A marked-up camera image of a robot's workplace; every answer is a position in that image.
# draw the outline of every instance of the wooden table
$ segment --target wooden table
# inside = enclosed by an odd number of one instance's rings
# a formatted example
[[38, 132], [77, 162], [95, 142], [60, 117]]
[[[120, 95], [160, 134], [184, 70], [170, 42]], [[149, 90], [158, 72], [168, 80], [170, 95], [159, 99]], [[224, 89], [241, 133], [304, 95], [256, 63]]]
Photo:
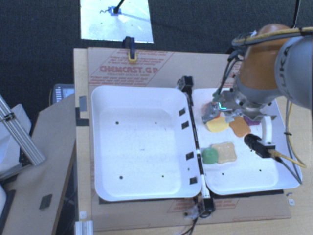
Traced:
[[[79, 107], [80, 96], [86, 96], [88, 102], [88, 52], [86, 49], [76, 49], [74, 51], [74, 76], [76, 107]], [[282, 117], [285, 117], [284, 98], [277, 99]], [[81, 111], [82, 120], [89, 118], [89, 110]], [[197, 225], [195, 235], [294, 235], [309, 234], [313, 231], [313, 187], [312, 187], [312, 115], [309, 110], [294, 106], [290, 119], [291, 141], [298, 156], [307, 165], [307, 169], [302, 169], [303, 185], [288, 189], [285, 193], [292, 192], [288, 196], [293, 199], [294, 206], [290, 206], [291, 219], [249, 221], [223, 224]], [[90, 190], [90, 147], [89, 147], [89, 127], [78, 126], [76, 129], [77, 144], [77, 166], [78, 166], [78, 210], [80, 220], [92, 220], [91, 190]], [[164, 227], [119, 230], [107, 232], [95, 232], [96, 235], [179, 235], [186, 231], [186, 227]]]
[[[3, 235], [54, 235], [74, 161], [74, 95], [39, 113], [32, 139], [46, 160], [3, 186], [15, 190]], [[40, 209], [43, 197], [50, 205]]]

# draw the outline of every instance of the yellow cable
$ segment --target yellow cable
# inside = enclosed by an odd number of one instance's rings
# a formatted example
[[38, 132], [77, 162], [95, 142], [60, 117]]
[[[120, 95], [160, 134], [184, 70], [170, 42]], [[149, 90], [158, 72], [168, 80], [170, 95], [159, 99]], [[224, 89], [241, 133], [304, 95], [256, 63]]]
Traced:
[[282, 34], [301, 33], [301, 32], [309, 32], [309, 31], [313, 31], [313, 28], [312, 27], [304, 27], [301, 30], [299, 28], [282, 29], [282, 30], [278, 30], [278, 31], [273, 31], [273, 32], [261, 34], [261, 35], [258, 35], [258, 36], [235, 39], [234, 43], [242, 43], [244, 41], [248, 42], [248, 41], [253, 41], [253, 40], [259, 40], [259, 39], [263, 39], [263, 38], [266, 38], [266, 37], [282, 35]]
[[[290, 119], [290, 112], [291, 112], [292, 106], [293, 106], [293, 103], [290, 103], [290, 107], [289, 107], [289, 111], [288, 111], [288, 116], [287, 116], [287, 118], [288, 118], [287, 132], [289, 132], [289, 125], [290, 125], [289, 119]], [[303, 165], [305, 166], [305, 167], [303, 167], [303, 168], [306, 168], [306, 165], [301, 161], [301, 159], [297, 156], [297, 154], [296, 154], [295, 151], [294, 151], [294, 148], [293, 148], [292, 143], [291, 143], [291, 140], [290, 140], [290, 135], [287, 135], [287, 138], [288, 138], [288, 142], [289, 142], [289, 145], [290, 145], [290, 147], [291, 147], [291, 150], [292, 150], [293, 155], [295, 156], [295, 158], [296, 158], [301, 164], [303, 164]]]
[[284, 158], [284, 159], [287, 159], [289, 160], [290, 162], [302, 167], [302, 168], [306, 168], [307, 166], [303, 163], [300, 163], [299, 161], [296, 161], [288, 156], [285, 156], [284, 154], [281, 154], [280, 152], [276, 151], [276, 150], [273, 150], [273, 149], [270, 149], [268, 150], [268, 152], [273, 156], [273, 157], [280, 157], [280, 158]]

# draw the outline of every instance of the dark wall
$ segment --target dark wall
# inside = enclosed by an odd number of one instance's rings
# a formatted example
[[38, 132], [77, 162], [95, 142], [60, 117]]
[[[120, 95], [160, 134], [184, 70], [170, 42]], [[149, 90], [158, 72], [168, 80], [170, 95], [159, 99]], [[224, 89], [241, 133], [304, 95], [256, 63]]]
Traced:
[[[154, 44], [140, 49], [225, 53], [230, 41], [269, 23], [292, 25], [295, 0], [149, 0]], [[298, 25], [311, 26], [313, 0]], [[56, 83], [73, 83], [73, 49], [121, 47], [80, 39], [80, 0], [0, 0], [0, 94], [31, 119]]]

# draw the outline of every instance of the cardboard sheet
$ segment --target cardboard sheet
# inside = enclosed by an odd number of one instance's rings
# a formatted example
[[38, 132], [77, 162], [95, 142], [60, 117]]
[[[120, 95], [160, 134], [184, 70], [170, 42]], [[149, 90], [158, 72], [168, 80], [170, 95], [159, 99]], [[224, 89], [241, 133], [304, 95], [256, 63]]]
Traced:
[[[191, 75], [197, 88], [215, 88], [222, 77], [227, 55], [138, 50], [135, 64], [124, 49], [89, 48], [89, 98], [100, 85], [174, 87], [183, 75]], [[192, 199], [106, 202], [94, 189], [93, 144], [90, 142], [92, 220], [95, 231], [190, 225], [183, 213]], [[200, 224], [290, 218], [282, 194], [215, 199], [216, 211]]]

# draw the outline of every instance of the black clip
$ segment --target black clip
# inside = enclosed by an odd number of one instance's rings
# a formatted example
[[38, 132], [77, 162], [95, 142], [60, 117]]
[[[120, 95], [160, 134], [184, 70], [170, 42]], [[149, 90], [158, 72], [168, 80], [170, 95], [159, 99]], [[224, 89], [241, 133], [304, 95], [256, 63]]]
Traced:
[[180, 80], [178, 80], [176, 88], [182, 92], [187, 93], [188, 99], [190, 100], [191, 106], [193, 106], [192, 101], [192, 87], [194, 86], [194, 79], [191, 76], [183, 76]]
[[123, 40], [122, 48], [128, 48], [130, 51], [128, 52], [128, 60], [130, 63], [134, 63], [137, 60], [137, 54], [135, 52], [135, 38], [134, 37], [126, 37]]
[[299, 31], [300, 31], [301, 36], [304, 37], [306, 35], [305, 32], [303, 31], [302, 27], [299, 27]]
[[8, 122], [14, 118], [15, 118], [14, 112], [10, 112], [8, 115], [5, 115], [4, 118], [0, 120], [0, 122], [3, 122], [3, 121]]

